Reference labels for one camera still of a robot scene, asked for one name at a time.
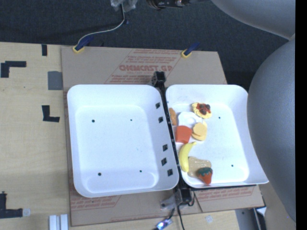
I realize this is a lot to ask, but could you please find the brown biscuit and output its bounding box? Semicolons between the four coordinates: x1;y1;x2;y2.
168;107;178;127

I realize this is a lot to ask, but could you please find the yellow pasta with red sauce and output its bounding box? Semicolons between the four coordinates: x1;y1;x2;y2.
191;102;213;120

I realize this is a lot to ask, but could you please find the thin black rod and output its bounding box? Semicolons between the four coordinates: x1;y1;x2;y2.
158;85;187;190

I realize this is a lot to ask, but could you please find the red strawberry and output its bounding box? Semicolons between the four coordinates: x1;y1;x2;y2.
197;167;213;185

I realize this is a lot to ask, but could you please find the yellow banana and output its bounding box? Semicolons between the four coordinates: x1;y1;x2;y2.
178;141;198;173

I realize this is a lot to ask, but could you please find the white plastic tray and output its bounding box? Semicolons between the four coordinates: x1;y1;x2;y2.
165;84;270;189
66;84;180;198

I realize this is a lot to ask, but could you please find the orange-red block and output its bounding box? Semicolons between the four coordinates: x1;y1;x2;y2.
175;125;193;145

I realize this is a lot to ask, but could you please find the beige bread slice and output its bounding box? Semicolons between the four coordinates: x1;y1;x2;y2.
187;156;213;178

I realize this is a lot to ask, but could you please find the brown cardboard board red print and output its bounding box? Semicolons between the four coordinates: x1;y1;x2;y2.
60;46;266;227

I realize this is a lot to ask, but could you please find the black block with thin wires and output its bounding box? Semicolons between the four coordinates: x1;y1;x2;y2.
178;187;193;205
152;71;167;88

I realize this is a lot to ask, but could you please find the white fried egg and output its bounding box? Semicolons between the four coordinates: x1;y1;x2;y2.
177;111;203;129

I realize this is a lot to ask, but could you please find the yellow pancake stack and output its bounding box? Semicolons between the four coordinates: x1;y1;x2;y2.
190;121;208;142

